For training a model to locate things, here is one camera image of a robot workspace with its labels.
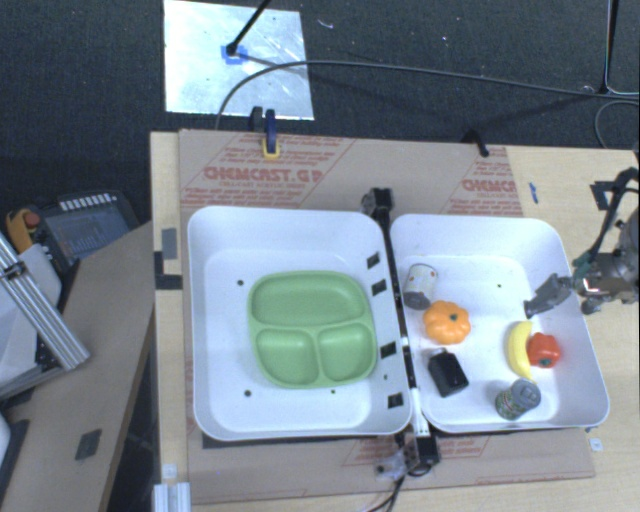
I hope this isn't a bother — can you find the white can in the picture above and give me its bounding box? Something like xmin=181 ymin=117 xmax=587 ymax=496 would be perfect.
xmin=402 ymin=262 xmax=440 ymax=310

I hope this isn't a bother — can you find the orange pumpkin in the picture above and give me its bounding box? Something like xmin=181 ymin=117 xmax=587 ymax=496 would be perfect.
xmin=422 ymin=299 xmax=472 ymax=346

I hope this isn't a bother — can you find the green can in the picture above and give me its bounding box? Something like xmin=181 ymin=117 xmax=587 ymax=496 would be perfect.
xmin=494 ymin=377 xmax=543 ymax=420

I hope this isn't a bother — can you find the brown cardboard board red print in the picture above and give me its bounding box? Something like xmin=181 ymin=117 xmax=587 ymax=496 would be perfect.
xmin=177 ymin=128 xmax=597 ymax=505

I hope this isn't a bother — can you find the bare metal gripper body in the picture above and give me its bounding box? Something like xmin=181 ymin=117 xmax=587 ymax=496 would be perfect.
xmin=569 ymin=252 xmax=640 ymax=305

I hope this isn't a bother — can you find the yellow banana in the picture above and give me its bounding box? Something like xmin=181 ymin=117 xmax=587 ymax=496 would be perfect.
xmin=507 ymin=320 xmax=537 ymax=384

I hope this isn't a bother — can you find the black block with thin wires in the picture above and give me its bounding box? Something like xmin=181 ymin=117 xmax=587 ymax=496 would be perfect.
xmin=360 ymin=187 xmax=394 ymax=217
xmin=399 ymin=433 xmax=442 ymax=476

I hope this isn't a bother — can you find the orange bell pepper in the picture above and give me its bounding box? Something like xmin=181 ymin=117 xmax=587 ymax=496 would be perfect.
xmin=526 ymin=332 xmax=560 ymax=369

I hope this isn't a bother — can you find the thin black and white rod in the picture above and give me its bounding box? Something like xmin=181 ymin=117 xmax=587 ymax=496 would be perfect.
xmin=377 ymin=208 xmax=427 ymax=437

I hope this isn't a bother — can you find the green divided plate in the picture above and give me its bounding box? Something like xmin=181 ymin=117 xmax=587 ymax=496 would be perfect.
xmin=247 ymin=270 xmax=378 ymax=389

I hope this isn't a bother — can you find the white plastic tray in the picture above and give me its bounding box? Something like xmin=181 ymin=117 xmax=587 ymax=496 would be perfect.
xmin=186 ymin=204 xmax=414 ymax=442
xmin=388 ymin=213 xmax=611 ymax=434

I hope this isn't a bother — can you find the black bottle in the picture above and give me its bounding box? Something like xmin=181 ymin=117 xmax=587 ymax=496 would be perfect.
xmin=427 ymin=348 xmax=470 ymax=399

